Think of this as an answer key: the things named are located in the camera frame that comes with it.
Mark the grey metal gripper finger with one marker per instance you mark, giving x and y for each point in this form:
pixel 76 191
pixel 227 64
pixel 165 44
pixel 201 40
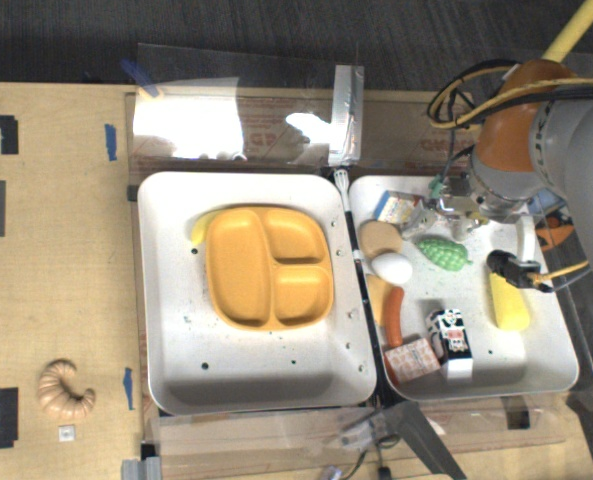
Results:
pixel 420 219
pixel 462 229

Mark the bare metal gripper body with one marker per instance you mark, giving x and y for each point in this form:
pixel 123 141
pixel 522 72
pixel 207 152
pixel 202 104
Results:
pixel 463 195

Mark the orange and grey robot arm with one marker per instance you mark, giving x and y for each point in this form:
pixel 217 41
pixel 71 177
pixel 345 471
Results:
pixel 566 138

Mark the blue and white packet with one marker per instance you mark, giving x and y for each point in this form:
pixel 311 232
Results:
pixel 393 209

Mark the green grapes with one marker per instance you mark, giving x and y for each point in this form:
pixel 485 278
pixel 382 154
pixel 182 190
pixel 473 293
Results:
pixel 443 254

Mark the tan bread roll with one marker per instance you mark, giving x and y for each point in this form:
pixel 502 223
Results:
pixel 378 238

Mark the white egg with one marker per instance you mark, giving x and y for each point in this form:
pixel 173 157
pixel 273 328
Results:
pixel 392 268

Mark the white plastic tray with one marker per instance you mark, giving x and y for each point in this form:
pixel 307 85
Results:
pixel 476 293
pixel 176 318

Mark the yellow pizza slice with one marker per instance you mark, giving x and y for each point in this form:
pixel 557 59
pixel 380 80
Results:
pixel 376 295

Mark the orange sausage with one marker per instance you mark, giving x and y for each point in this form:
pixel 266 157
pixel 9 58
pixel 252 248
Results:
pixel 393 318

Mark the black and white milk carton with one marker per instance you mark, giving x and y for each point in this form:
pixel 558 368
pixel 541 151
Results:
pixel 451 338

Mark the orange divided plate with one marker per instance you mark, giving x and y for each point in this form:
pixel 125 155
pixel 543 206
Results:
pixel 241 268

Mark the tan croissant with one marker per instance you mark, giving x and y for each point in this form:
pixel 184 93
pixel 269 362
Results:
pixel 58 393

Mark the small white square tile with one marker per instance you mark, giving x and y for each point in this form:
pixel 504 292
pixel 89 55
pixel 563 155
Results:
pixel 67 433

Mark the black cylinder on white bracket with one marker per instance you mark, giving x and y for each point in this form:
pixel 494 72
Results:
pixel 511 268

